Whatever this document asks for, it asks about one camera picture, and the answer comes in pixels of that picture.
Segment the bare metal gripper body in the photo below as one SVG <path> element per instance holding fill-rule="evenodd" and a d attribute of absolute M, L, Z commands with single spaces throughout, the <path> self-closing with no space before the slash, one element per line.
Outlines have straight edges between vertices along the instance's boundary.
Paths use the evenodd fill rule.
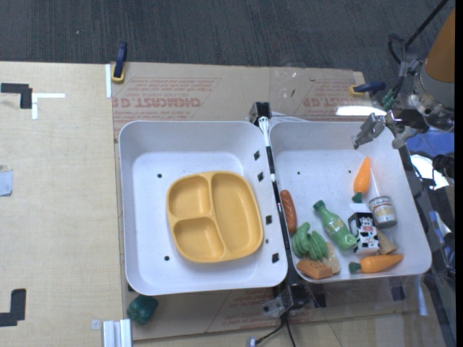
<path fill-rule="evenodd" d="M 426 88 L 415 83 L 400 108 L 392 108 L 384 117 L 391 126 L 425 130 L 428 127 L 444 132 L 454 131 L 454 84 Z"/>

